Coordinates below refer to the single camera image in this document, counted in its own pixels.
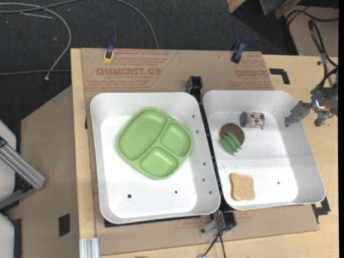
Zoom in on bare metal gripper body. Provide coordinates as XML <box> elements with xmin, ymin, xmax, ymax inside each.
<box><xmin>311</xmin><ymin>87</ymin><xmax>339</xmax><ymax>116</ymax></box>

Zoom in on small can with tomato print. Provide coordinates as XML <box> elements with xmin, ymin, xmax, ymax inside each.
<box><xmin>239</xmin><ymin>111</ymin><xmax>266</xmax><ymax>130</ymax></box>

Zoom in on white plastic tray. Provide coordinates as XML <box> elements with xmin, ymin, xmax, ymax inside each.
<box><xmin>90</xmin><ymin>91</ymin><xmax>221</xmax><ymax>225</ymax></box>
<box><xmin>202</xmin><ymin>89</ymin><xmax>327</xmax><ymax>211</ymax></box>

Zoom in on brown round toy patty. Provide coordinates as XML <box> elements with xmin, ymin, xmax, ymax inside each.
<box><xmin>219</xmin><ymin>123</ymin><xmax>246</xmax><ymax>147</ymax></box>

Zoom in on green ridged toy lettuce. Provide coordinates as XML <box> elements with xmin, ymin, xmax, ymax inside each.
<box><xmin>219</xmin><ymin>132</ymin><xmax>242</xmax><ymax>156</ymax></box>

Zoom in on tan toy bread slice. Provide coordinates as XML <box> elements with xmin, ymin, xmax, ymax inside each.
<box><xmin>229</xmin><ymin>172</ymin><xmax>255</xmax><ymax>202</ymax></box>

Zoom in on thin black rod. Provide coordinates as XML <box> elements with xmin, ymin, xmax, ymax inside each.
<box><xmin>197</xmin><ymin>90</ymin><xmax>226</xmax><ymax>212</ymax></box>

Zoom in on brown cardboard board red print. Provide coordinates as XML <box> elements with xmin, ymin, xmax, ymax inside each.
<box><xmin>80</xmin><ymin>48</ymin><xmax>320</xmax><ymax>256</ymax></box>

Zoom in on green divided plate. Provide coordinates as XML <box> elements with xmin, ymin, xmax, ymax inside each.
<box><xmin>116</xmin><ymin>106</ymin><xmax>194</xmax><ymax>181</ymax></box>

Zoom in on black block with wires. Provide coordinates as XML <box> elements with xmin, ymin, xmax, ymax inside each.
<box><xmin>185</xmin><ymin>76</ymin><xmax>203</xmax><ymax>96</ymax></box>
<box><xmin>200</xmin><ymin>211</ymin><xmax>238</xmax><ymax>237</ymax></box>

